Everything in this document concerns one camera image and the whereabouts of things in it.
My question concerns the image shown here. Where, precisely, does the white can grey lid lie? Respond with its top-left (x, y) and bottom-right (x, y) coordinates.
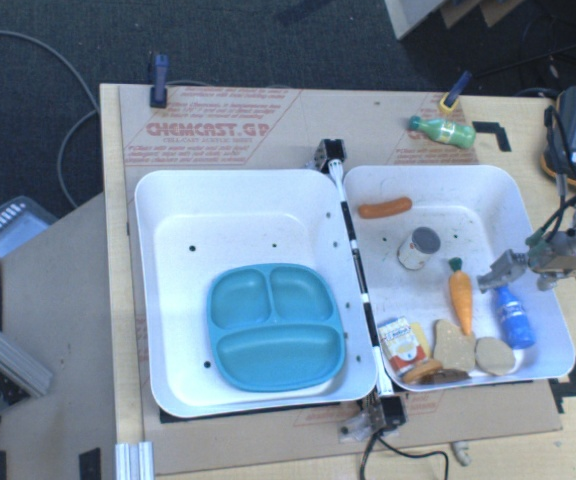
top-left (396, 225), bottom-right (442, 272)

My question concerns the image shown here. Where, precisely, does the orange brown biscuit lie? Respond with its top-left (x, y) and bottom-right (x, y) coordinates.
top-left (401, 358), bottom-right (444, 386)

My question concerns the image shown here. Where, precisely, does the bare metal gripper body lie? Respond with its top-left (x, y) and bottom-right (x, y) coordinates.
top-left (526, 229), bottom-right (576, 276)

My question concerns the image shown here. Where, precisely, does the orange sausage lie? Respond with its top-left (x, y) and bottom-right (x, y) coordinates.
top-left (357, 196), bottom-right (414, 221)

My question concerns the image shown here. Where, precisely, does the pale yellow flat slice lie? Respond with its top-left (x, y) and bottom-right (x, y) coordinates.
top-left (409, 321), bottom-right (433, 359)

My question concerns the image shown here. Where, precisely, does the white plastic tray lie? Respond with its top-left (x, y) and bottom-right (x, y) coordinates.
top-left (341, 163), bottom-right (576, 394)
top-left (134, 168), bottom-right (381, 419)

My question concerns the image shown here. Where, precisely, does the tan bread slice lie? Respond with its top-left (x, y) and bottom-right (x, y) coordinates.
top-left (432, 318), bottom-right (477, 374)

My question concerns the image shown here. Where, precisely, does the dark brown biscuit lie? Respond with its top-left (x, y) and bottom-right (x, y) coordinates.
top-left (430, 367), bottom-right (471, 385)

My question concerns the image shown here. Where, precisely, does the thin black and white rod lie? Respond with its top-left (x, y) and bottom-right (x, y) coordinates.
top-left (328, 159), bottom-right (394, 397)

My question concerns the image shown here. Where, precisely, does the blue divided plate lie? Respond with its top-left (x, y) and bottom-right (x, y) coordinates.
top-left (206, 262), bottom-right (347, 394)

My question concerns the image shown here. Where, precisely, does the brown cardboard board red print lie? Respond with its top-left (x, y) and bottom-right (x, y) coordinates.
top-left (117, 85), bottom-right (564, 477)

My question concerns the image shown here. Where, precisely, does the green bottle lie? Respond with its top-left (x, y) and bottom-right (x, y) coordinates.
top-left (407, 114), bottom-right (477, 150)

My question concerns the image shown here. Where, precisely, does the tan oval bread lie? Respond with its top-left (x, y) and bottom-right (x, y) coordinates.
top-left (473, 336), bottom-right (517, 377)

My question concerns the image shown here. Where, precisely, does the blue bottle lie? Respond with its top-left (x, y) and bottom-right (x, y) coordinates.
top-left (490, 283), bottom-right (537, 351)

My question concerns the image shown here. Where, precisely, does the red yellow white carton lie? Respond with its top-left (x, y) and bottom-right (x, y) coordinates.
top-left (376, 315), bottom-right (427, 377)

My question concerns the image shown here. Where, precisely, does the orange carrot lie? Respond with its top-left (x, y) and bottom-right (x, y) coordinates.
top-left (447, 256), bottom-right (475, 337)

